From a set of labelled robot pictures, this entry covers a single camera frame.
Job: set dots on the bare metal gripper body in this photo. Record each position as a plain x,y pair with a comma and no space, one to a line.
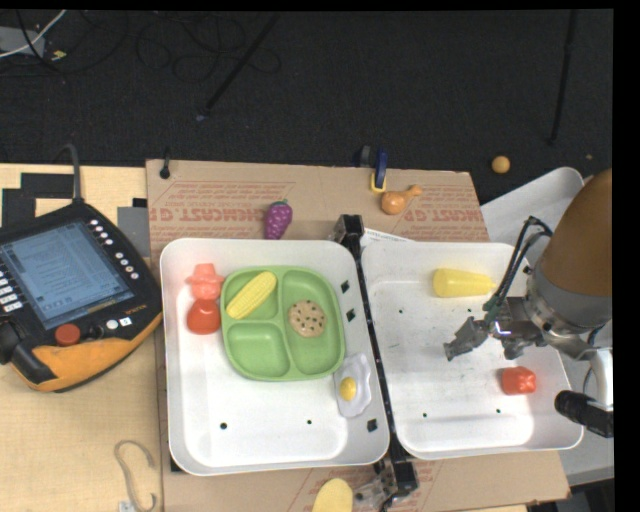
520,322

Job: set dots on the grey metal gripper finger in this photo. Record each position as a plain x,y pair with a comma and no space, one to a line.
467,337
515,349

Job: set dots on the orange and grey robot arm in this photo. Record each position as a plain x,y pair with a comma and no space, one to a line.
580,240

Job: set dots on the red toy pepper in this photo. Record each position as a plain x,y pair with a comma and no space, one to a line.
518,381

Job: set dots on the smooth yellow corn cob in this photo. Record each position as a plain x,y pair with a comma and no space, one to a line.
460,283

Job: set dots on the white plastic tray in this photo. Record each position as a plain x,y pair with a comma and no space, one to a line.
260,425
450,400

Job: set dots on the white fried egg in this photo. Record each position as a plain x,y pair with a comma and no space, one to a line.
356,372

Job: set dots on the orange chicken drumstick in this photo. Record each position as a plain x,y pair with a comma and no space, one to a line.
395,201

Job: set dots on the small yellow ball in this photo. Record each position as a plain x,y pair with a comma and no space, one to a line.
500,164

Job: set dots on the brown chocolate chip biscuit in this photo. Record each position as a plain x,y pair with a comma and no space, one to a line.
307,318

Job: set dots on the brown cardboard board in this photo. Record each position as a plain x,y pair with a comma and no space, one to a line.
320,195

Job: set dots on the green divided plate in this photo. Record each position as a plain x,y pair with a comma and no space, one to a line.
260,350

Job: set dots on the yellow ridged toy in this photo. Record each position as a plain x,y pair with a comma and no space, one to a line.
332,496

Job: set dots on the purple grapes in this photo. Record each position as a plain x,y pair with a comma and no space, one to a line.
277,220

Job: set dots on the red and pink toy figure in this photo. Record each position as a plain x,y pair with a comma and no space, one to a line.
204,320

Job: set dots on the black cylinder on white bracket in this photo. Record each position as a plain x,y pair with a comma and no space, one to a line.
582,407

